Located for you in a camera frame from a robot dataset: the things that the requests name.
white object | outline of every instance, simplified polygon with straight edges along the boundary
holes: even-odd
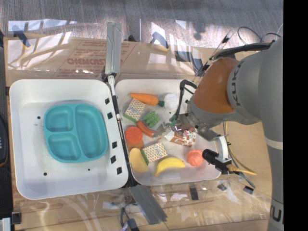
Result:
[[[49,154],[44,114],[52,106],[63,103],[87,103],[102,113],[108,151],[101,158],[62,163]],[[23,197],[45,199],[118,189],[126,184],[128,169],[111,93],[105,83],[82,79],[22,79],[10,88],[10,106],[16,185]]]
[[[176,97],[179,98],[181,81],[182,80],[180,79],[125,79],[119,81],[115,86],[115,90],[118,95],[120,114],[123,116],[123,113],[131,101],[131,97],[129,95],[130,93],[153,94],[156,95],[159,100],[162,100],[162,98],[167,93],[174,93]],[[189,100],[190,98],[191,94],[188,91],[184,92],[180,114],[186,111],[187,104],[185,103],[185,100]],[[159,105],[146,105],[141,115],[141,120],[147,113],[152,110],[155,110],[158,116],[161,118],[161,121],[152,128],[154,130],[157,129],[163,121],[168,121],[174,115],[174,113],[170,112],[165,107],[160,107]],[[136,124],[123,117],[122,125],[125,131],[129,126]],[[203,164],[199,167],[193,167],[186,160],[188,151],[192,149],[199,149],[202,151],[204,149],[210,149],[217,152],[216,144],[214,141],[208,142],[199,135],[196,135],[196,142],[191,148],[175,144],[168,141],[166,138],[162,138],[160,141],[164,145],[168,155],[179,157],[185,162],[185,168],[169,169],[162,172],[159,177],[155,177],[154,174],[156,173],[156,166],[158,161],[150,163],[148,165],[148,171],[145,173],[138,173],[134,170],[132,171],[133,177],[141,185],[151,186],[196,182],[202,180],[213,180],[220,176],[220,172],[215,169],[215,166],[209,165],[206,161],[204,161]],[[152,138],[146,135],[143,136],[143,142],[145,146],[155,143]]]
[[[168,93],[164,97],[164,106],[166,109],[170,111],[176,111],[179,105],[179,99],[178,97],[173,93]]]

turquoise plate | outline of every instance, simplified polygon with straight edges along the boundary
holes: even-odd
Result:
[[[108,149],[108,136],[100,111],[92,105],[70,103],[50,108],[44,116],[49,153],[65,163],[100,158]]]

toy banana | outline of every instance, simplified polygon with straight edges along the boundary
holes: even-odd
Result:
[[[167,157],[157,164],[155,177],[170,167],[185,167],[184,162],[177,157]]]

